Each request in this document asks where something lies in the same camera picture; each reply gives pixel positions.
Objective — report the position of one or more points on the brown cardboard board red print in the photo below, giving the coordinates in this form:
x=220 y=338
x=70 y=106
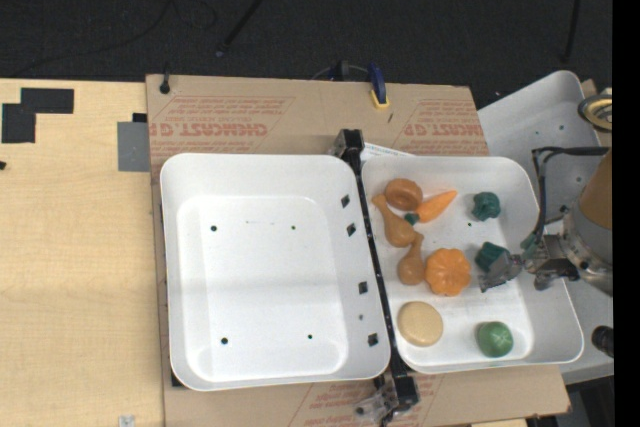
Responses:
x=280 y=125

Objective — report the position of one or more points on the thin black rod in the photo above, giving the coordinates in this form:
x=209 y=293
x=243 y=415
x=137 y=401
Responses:
x=372 y=245

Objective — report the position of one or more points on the beige round biscuit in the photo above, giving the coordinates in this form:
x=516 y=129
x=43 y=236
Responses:
x=420 y=323

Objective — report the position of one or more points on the white plastic tray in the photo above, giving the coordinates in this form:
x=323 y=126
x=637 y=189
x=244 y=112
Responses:
x=270 y=275
x=465 y=310

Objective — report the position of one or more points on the white paper sheet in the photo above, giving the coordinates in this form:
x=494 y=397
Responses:
x=385 y=150

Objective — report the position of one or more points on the orange carrot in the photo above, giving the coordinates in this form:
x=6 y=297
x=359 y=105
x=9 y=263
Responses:
x=435 y=206

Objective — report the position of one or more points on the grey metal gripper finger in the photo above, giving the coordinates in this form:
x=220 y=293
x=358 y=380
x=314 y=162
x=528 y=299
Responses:
x=545 y=281
x=499 y=272

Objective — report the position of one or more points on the green bell pepper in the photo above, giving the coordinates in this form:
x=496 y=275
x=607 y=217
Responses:
x=495 y=340

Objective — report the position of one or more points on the green broccoli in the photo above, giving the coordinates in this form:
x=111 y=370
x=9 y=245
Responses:
x=486 y=206
x=489 y=255

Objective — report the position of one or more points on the orange pumpkin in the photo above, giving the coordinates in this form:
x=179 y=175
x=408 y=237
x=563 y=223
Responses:
x=447 y=272

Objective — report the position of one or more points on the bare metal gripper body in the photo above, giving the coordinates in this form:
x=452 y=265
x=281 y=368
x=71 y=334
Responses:
x=559 y=257

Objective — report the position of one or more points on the brown doughnut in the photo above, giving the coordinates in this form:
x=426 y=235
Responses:
x=403 y=194

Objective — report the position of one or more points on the tan chicken drumstick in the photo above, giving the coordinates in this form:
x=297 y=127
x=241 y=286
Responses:
x=397 y=227
x=411 y=265

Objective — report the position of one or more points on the black cylinder on white bracket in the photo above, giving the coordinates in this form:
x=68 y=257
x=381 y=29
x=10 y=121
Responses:
x=604 y=341

